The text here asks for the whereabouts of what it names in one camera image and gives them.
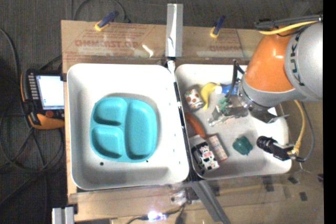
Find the teal divided plate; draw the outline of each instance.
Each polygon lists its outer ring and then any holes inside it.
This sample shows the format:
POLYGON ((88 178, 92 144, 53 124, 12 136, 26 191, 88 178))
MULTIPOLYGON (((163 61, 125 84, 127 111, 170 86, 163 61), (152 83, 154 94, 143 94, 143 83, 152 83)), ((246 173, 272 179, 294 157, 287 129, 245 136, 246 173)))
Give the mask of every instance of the teal divided plate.
POLYGON ((117 162, 142 162, 153 155, 158 127, 156 114, 146 102, 105 97, 93 107, 91 147, 99 156, 117 162))

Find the black camera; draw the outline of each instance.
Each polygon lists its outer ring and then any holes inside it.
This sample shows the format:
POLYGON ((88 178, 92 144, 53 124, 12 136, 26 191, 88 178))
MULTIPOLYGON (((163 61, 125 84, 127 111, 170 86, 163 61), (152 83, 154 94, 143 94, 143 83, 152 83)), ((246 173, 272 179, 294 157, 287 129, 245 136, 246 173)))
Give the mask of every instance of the black camera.
POLYGON ((278 141, 274 140, 272 137, 260 136, 257 139, 257 146, 262 150, 273 154, 273 156, 277 159, 285 161, 290 159, 290 156, 287 152, 291 151, 294 146, 293 145, 280 145, 278 141))

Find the orange handheld controller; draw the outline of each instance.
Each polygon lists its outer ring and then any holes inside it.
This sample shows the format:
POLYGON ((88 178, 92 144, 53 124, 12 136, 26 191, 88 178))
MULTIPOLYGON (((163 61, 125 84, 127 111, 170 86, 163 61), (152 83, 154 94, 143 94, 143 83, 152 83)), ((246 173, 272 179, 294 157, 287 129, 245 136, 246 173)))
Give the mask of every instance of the orange handheld controller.
POLYGON ((40 130, 64 126, 64 86, 58 71, 27 69, 21 75, 25 114, 40 130))

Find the yellow cable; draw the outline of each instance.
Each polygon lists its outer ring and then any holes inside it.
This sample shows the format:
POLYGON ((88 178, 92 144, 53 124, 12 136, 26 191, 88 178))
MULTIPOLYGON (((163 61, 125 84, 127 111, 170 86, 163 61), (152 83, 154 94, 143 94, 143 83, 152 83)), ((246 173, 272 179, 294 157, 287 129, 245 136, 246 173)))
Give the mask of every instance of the yellow cable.
POLYGON ((305 129, 306 129, 306 116, 304 115, 304 111, 303 111, 303 108, 301 106, 301 104, 299 103, 298 100, 294 100, 295 104, 298 106, 299 110, 300 110, 300 113, 301 113, 301 116, 302 116, 302 127, 301 127, 301 132, 300 132, 300 135, 295 143, 295 146, 294 148, 291 150, 291 154, 296 154, 298 155, 299 154, 299 148, 301 146, 301 140, 302 140, 302 137, 303 137, 303 133, 305 132, 305 129))
POLYGON ((308 24, 312 24, 312 23, 316 23, 316 22, 318 22, 318 20, 314 20, 314 21, 310 21, 310 22, 297 23, 297 24, 289 25, 289 26, 286 26, 284 28, 273 30, 273 31, 259 31, 259 33, 261 33, 263 35, 274 35, 274 34, 279 34, 279 33, 288 31, 288 30, 293 29, 293 28, 300 27, 302 25, 308 25, 308 24))

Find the dark floor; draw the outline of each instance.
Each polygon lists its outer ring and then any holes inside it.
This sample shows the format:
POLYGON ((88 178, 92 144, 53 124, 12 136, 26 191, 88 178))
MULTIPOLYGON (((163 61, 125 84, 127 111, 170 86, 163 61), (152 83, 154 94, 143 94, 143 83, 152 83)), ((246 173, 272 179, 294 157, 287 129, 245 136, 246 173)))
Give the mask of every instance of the dark floor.
MULTIPOLYGON (((28 134, 18 101, 18 74, 27 68, 40 68, 61 54, 61 20, 96 22, 111 10, 118 10, 124 13, 118 22, 165 24, 167 3, 182 3, 185 26, 211 27, 224 14, 225 28, 253 28, 254 22, 263 18, 283 19, 323 11, 323 0, 85 1, 0 0, 0 138, 4 150, 0 153, 0 223, 51 223, 51 209, 67 203, 65 157, 58 152, 62 143, 58 131, 37 131, 29 137, 17 161, 6 165, 6 156, 13 159, 28 134), (10 42, 16 48, 16 57, 10 42), (51 169, 32 172, 49 161, 54 165, 51 169)), ((49 69, 59 65, 55 61, 49 69)))

